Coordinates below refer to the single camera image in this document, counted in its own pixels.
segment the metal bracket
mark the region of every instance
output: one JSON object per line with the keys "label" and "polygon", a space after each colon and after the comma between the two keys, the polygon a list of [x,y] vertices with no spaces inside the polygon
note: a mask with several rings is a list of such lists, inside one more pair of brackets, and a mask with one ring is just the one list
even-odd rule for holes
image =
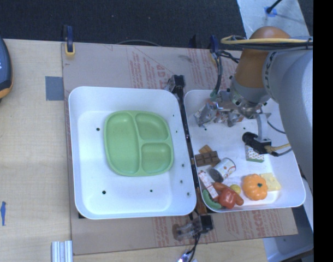
{"label": "metal bracket", "polygon": [[256,120],[258,123],[258,137],[254,138],[258,142],[270,142],[271,140],[268,137],[268,127],[267,118],[271,114],[257,114]]}
{"label": "metal bracket", "polygon": [[51,262],[72,262],[72,261],[73,261],[72,241],[52,242]]}

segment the blue tape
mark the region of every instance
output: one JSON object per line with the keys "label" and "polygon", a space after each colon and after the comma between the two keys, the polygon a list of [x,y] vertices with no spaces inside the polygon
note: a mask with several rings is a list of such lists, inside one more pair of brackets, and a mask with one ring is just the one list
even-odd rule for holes
{"label": "blue tape", "polygon": [[7,203],[2,201],[2,206],[1,206],[1,215],[2,215],[2,225],[5,226],[5,213],[7,211],[7,208],[5,207]]}
{"label": "blue tape", "polygon": [[275,9],[275,8],[273,8],[272,10],[271,10],[271,12],[268,14],[267,13],[267,9],[268,9],[269,7],[265,7],[264,8],[264,11],[265,11],[265,14],[267,15],[267,16],[270,16],[270,17],[275,17],[276,15],[277,15],[277,10]]}

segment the toy pumpkin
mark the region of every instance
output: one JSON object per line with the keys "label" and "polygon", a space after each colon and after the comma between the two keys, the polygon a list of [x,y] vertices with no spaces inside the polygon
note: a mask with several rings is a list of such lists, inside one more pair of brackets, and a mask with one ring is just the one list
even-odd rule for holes
{"label": "toy pumpkin", "polygon": [[242,189],[251,200],[263,200],[267,197],[266,180],[258,174],[247,175],[243,179]]}

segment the toy can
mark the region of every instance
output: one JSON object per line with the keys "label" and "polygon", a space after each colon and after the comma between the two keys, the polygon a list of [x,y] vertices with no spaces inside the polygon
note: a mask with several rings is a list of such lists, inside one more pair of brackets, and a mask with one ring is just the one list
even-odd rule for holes
{"label": "toy can", "polygon": [[209,170],[209,175],[214,181],[223,182],[235,170],[234,162],[229,158],[224,158]]}

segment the wooden table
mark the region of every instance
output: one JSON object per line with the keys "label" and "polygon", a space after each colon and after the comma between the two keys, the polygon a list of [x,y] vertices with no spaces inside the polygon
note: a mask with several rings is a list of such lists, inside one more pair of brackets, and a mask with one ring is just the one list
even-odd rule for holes
{"label": "wooden table", "polygon": [[[0,261],[51,261],[52,241],[71,240],[64,102],[46,100],[45,78],[62,76],[61,43],[5,40],[14,87],[0,103]],[[75,256],[73,261],[173,262],[186,248]],[[267,261],[262,239],[201,244],[198,262]]]}

